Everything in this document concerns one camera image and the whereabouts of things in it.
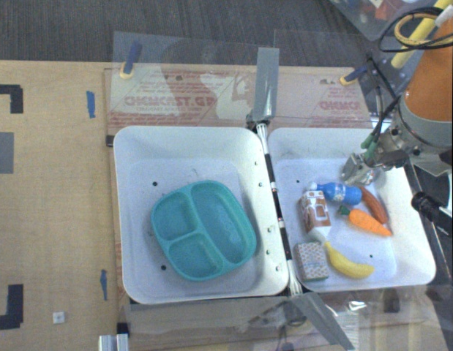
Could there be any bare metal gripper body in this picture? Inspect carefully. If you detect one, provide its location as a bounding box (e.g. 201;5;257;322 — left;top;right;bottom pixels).
364;125;422;170

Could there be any blue plastic bottle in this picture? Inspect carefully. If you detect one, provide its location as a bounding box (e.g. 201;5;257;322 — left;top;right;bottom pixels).
307;181;363;207

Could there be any brown sausage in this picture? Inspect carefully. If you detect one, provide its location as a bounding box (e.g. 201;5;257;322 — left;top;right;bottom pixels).
359;185;390;225

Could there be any orange carrot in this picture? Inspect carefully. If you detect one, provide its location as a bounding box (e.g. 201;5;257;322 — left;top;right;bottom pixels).
337;205;393;238

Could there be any brown and white carton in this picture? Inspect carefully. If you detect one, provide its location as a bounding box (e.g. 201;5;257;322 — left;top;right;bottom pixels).
299;189;333;244

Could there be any white plastic tray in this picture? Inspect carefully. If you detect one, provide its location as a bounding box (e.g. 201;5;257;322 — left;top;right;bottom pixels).
112;124;290;305
266;127;438;294

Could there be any yellow banana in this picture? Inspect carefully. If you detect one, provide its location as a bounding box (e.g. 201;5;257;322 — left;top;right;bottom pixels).
323;241;376;280

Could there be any small patterned box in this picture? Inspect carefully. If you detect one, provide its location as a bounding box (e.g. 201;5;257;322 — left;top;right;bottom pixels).
293;241;330;283

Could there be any teal divided plate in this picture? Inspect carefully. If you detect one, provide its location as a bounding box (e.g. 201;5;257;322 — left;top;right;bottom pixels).
150;179;258;282

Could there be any clear plastic storage box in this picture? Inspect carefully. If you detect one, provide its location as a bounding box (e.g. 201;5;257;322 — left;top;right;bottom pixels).
321;0;453;42

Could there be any brown cardboard board red print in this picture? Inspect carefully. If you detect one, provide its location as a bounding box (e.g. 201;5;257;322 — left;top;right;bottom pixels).
103;62;432;329

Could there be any black cylinder on white bracket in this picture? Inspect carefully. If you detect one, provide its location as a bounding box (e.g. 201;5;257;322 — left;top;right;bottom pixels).
411;173;453;234

